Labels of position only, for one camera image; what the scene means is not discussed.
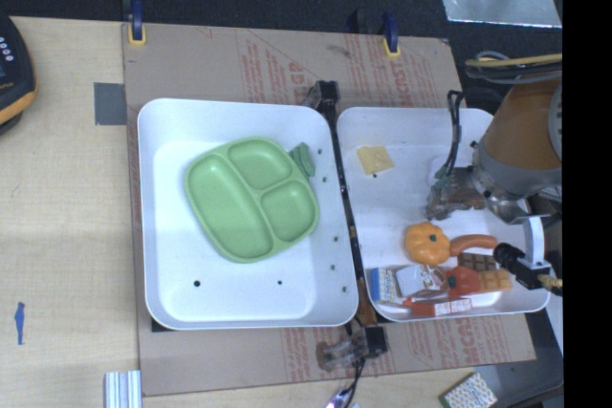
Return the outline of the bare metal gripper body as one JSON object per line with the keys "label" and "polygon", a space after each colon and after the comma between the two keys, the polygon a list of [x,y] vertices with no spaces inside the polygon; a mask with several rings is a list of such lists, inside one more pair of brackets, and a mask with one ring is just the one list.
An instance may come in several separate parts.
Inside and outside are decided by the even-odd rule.
{"label": "bare metal gripper body", "polygon": [[479,167],[442,165],[433,174],[426,199],[426,218],[441,221],[454,211],[470,209],[487,209],[508,225],[517,225],[528,218],[525,198],[494,183]]}

